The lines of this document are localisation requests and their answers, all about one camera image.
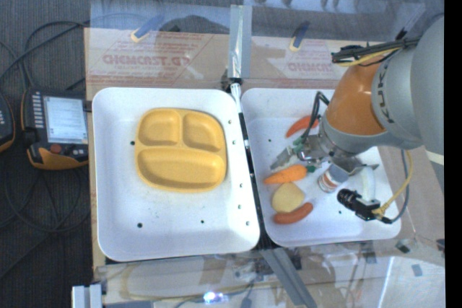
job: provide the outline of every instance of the white plastic tray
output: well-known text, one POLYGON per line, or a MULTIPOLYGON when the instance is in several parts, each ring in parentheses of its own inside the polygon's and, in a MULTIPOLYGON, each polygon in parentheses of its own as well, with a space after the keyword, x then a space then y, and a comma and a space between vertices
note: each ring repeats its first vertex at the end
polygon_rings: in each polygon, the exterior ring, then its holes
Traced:
POLYGON ((233 98, 208 89, 103 89, 92 103, 97 188, 97 238, 116 261, 243 252, 258 242, 240 121, 233 98), (213 115, 222 125, 228 167, 217 188, 177 193, 148 186, 135 168, 140 117, 157 107, 213 115))
MULTIPOLYGON (((317 179, 328 167, 321 169, 300 181, 297 185, 305 192, 305 201, 314 205, 313 212, 302 221, 290 225, 279 225, 272 221, 276 213, 271 207, 271 197, 278 185, 264 185, 263 179, 270 174, 270 165, 276 156, 302 133, 285 138, 287 129, 299 118, 311 114, 317 90, 310 89, 249 89, 243 94, 242 106, 256 173, 258 194, 260 196, 263 220, 270 238, 283 247, 320 245, 335 242, 356 242, 362 240, 390 239, 401 229, 401 221, 383 224, 379 221, 363 221, 353 211, 341 205, 336 194, 342 188, 362 192, 360 176, 351 177, 334 193, 324 193, 317 179)), ((333 91, 323 90, 327 98, 333 91)), ((326 106, 321 103, 320 112, 326 106)), ((376 181, 375 198, 381 203, 392 195, 378 149, 372 148, 358 156, 365 164, 379 164, 374 171, 376 181)), ((392 203, 386 216, 393 218, 398 214, 396 204, 392 203)))

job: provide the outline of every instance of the yellow divided plate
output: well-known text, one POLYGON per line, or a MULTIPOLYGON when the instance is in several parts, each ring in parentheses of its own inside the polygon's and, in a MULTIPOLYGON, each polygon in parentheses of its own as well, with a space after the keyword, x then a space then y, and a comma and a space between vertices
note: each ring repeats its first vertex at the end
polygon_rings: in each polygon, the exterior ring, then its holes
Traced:
POLYGON ((209 114, 156 108, 136 129, 136 171, 148 185, 198 192, 222 183, 227 169, 223 128, 209 114))

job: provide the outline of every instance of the sausage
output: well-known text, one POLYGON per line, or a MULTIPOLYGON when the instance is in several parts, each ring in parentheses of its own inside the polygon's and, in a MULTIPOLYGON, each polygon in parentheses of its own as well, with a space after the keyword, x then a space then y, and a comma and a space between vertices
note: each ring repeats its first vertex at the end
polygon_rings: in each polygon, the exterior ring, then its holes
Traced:
POLYGON ((304 219, 313 210, 312 203, 305 203, 301 207, 289 213, 277 213, 273 217, 273 221, 277 224, 293 224, 301 219, 304 219))

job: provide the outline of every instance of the black and orange device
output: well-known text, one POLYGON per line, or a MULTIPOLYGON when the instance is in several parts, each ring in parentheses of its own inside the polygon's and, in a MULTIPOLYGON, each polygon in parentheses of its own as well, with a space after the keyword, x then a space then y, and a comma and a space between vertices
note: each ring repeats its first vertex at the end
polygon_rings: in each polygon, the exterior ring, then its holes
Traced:
POLYGON ((14 133, 12 110, 6 98, 0 93, 0 153, 13 144, 14 133))
POLYGON ((88 163, 84 95, 31 88, 22 96, 21 125, 27 155, 41 170, 70 170, 88 163))

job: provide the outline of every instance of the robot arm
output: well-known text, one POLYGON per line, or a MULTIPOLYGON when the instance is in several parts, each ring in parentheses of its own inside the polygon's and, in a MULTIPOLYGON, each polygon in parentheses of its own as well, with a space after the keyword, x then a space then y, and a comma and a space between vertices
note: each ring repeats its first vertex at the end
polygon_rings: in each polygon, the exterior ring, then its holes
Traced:
POLYGON ((424 145, 444 192, 444 18, 413 45, 403 44, 385 58, 376 53, 380 56, 367 63, 352 63, 328 102, 319 132, 302 135, 271 168, 290 155, 316 167, 329 161, 324 178, 329 190, 329 184, 364 167, 356 156, 373 146, 424 145))

